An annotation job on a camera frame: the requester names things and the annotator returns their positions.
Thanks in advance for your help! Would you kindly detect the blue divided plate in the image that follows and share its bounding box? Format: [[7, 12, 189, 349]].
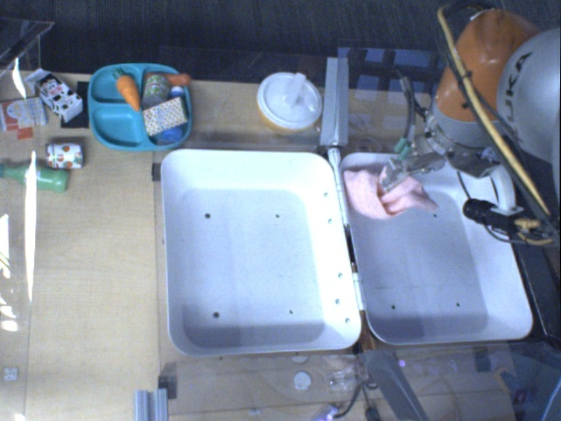
[[87, 62, 195, 153]]

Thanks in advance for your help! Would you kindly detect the green bottle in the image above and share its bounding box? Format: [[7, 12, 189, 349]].
[[0, 161, 71, 194]]

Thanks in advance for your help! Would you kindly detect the pink cloth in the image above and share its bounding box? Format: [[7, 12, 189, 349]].
[[343, 168, 440, 221]]

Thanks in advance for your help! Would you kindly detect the orange carrot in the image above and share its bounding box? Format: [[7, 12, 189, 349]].
[[113, 69, 143, 113]]

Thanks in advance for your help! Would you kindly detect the green and white can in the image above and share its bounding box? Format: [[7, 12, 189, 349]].
[[141, 72, 173, 110]]

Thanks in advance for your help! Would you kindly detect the cow print milk carton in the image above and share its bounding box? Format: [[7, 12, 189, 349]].
[[33, 73, 85, 124]]

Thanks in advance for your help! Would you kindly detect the white can with orange print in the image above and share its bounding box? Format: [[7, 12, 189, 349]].
[[45, 141, 84, 170]]

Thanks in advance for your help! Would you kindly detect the white and blue bottle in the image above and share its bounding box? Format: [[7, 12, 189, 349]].
[[153, 84, 187, 146]]

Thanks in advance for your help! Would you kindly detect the patterned yellow packet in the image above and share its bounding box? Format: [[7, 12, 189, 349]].
[[141, 96, 189, 137]]

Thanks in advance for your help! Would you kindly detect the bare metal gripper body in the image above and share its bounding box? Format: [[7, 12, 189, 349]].
[[422, 123, 501, 179]]

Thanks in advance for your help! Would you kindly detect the yellow cup with white lid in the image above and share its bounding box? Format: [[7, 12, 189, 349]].
[[256, 71, 323, 136]]

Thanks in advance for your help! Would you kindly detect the orange and white carton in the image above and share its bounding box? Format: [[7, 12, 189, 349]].
[[0, 96, 49, 132]]

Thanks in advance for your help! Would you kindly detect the white plastic tray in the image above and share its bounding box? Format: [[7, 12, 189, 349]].
[[339, 152, 535, 347], [160, 148, 363, 358]]

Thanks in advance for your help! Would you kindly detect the black cylinder on white bracket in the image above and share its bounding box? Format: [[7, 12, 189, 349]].
[[462, 167, 525, 232]]

